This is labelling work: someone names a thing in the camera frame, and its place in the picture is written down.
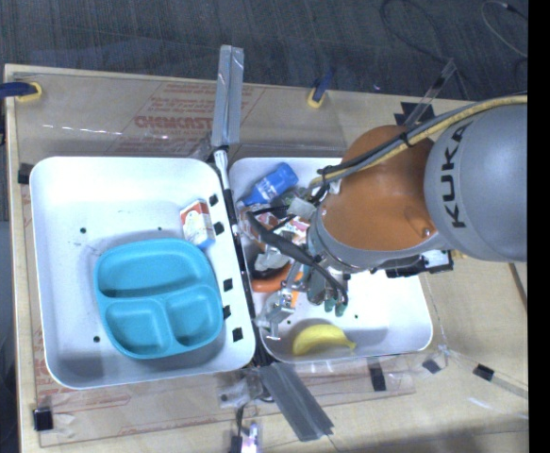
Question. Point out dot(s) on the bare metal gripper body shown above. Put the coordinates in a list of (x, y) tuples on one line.
[(321, 287)]

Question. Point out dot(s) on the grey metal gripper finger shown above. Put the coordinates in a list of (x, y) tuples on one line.
[(286, 302), (269, 320)]

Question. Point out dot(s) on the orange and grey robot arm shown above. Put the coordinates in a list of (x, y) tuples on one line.
[(388, 206)]

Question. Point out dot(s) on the orange carrot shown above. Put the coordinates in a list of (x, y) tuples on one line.
[(267, 285)]

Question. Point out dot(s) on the yellow banana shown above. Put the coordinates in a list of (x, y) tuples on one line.
[(319, 338)]

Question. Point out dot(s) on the red and white packet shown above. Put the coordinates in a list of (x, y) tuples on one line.
[(288, 228)]

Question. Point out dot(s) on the white plastic tray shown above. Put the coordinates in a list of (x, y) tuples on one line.
[(114, 191), (388, 323)]

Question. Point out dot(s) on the blue bottle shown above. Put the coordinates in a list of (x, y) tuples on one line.
[(270, 184)]

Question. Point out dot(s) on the blue divided plate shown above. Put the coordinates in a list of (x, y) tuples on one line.
[(156, 295)]

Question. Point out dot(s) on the white and orange carton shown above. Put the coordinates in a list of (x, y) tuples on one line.
[(198, 224)]

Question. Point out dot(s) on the brown cardboard board red print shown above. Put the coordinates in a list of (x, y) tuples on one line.
[(114, 111)]

